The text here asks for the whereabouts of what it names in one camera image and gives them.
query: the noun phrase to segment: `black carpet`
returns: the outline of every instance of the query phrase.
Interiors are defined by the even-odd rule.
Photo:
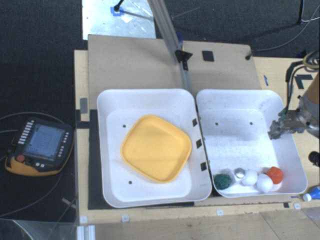
[[[248,44],[253,50],[280,45],[301,31],[300,0],[165,0],[176,16],[174,27],[185,40]],[[320,0],[305,0],[307,20]],[[0,0],[0,117],[17,112],[44,112],[75,125],[74,50],[82,40],[82,0]],[[255,56],[295,57],[319,49],[319,20],[290,44]],[[27,117],[0,122],[0,131],[16,129]],[[13,134],[0,135],[0,158]],[[57,188],[40,203],[5,216],[7,219],[56,221],[75,193],[72,154]],[[0,216],[45,195],[59,176],[22,177],[6,172],[0,162]],[[70,209],[62,218],[72,222]]]

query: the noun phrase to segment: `cardboard sheet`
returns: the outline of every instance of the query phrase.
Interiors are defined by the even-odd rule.
[[[301,210],[102,224],[96,239],[301,240],[319,239],[320,229]]]
[[[184,41],[192,94],[202,89],[258,90],[260,82],[250,47],[241,44]],[[212,51],[205,61],[202,51]],[[97,109],[98,95],[107,89],[183,88],[179,65],[162,39],[88,37],[89,108]]]

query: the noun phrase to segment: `yellow plate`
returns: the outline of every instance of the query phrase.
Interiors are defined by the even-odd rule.
[[[141,117],[124,138],[122,159],[138,173],[158,183],[173,181],[192,150],[189,136],[155,115]]]

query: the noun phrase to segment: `white bin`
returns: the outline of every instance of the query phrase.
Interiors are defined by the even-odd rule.
[[[242,184],[217,190],[227,198],[298,194],[307,188],[307,178],[292,134],[270,140],[269,127],[284,108],[270,90],[206,89],[196,96],[200,124],[213,176],[243,168],[265,173],[274,166],[284,179],[268,193]]]
[[[193,202],[212,191],[193,96],[183,89],[111,89],[97,99],[102,188],[115,208]],[[155,115],[186,132],[192,141],[188,161],[175,180],[156,183],[133,170],[121,158],[121,144],[136,121]]]

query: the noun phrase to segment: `black clamp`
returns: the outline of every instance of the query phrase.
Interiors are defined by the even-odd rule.
[[[182,62],[183,70],[188,71],[189,69],[187,61],[191,58],[193,54],[183,50],[176,50],[174,54],[178,62]]]

